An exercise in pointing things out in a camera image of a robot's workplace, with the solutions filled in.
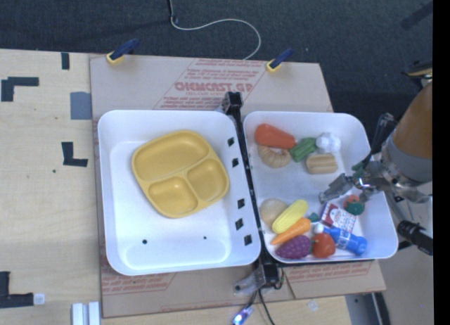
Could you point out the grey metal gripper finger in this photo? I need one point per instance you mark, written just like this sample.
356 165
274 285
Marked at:
335 186
369 194

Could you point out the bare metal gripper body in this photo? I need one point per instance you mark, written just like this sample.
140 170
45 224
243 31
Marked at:
386 179

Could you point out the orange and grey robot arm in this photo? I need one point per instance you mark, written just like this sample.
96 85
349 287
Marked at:
415 130

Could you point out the orange strawberry with green leaves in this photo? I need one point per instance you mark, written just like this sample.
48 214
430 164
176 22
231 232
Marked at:
354 205

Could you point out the beige bread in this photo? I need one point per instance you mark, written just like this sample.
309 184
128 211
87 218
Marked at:
320 163

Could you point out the red and white carton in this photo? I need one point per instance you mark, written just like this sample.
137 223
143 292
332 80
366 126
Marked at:
339 218

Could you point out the white plastic tray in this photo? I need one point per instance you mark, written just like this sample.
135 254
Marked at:
175 242
302 186

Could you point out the green ribbed vegetable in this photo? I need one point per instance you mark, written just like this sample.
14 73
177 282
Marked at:
302 149

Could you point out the blue bottle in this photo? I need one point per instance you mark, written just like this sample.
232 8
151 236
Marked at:
348 240

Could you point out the yellow corn cob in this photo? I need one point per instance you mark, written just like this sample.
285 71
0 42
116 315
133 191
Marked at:
290 215

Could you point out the red tomato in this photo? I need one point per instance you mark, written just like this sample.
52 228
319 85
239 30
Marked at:
324 246

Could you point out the small orange carrot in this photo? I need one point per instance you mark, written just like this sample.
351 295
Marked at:
293 231

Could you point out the tan croissant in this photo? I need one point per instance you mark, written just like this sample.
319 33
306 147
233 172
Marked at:
272 158

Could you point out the pale round potato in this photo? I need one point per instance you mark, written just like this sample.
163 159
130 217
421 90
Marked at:
270 211

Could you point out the purple grapes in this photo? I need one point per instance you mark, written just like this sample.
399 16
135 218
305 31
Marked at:
293 247

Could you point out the large orange carrot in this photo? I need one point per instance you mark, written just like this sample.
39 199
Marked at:
272 136

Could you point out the thin black rod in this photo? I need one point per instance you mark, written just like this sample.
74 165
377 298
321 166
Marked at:
247 165

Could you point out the yellow divided plate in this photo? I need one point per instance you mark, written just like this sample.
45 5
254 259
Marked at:
175 165

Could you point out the brown cardboard board red print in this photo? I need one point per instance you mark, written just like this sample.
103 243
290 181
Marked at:
140 81

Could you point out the black cylinder on white bracket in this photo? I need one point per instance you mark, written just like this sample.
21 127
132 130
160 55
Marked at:
415 234

